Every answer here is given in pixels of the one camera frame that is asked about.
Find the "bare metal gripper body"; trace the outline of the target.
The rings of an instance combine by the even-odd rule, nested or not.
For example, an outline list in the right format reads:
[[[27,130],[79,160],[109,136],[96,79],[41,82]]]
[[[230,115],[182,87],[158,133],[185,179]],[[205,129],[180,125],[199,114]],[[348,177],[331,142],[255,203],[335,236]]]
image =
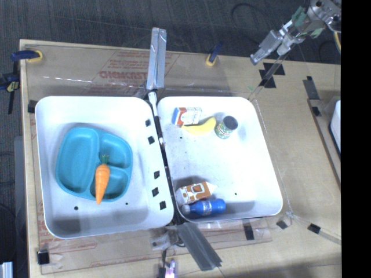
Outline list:
[[[341,31],[341,0],[305,0],[279,33],[283,44],[299,44],[319,37],[325,28]]]

